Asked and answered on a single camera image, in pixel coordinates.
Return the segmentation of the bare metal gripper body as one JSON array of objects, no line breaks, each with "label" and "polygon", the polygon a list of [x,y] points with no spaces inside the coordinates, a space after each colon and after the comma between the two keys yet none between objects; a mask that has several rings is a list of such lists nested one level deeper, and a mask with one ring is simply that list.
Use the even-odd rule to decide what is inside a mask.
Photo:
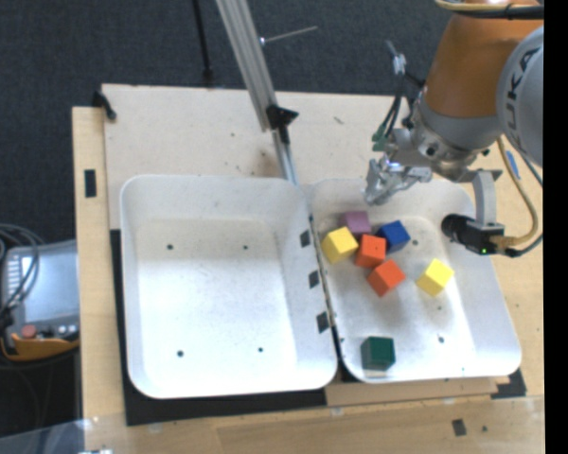
[{"label": "bare metal gripper body", "polygon": [[475,175],[470,167],[484,150],[484,135],[463,127],[443,131],[422,124],[394,129],[383,147],[382,167],[427,166],[451,182],[470,182]]}]

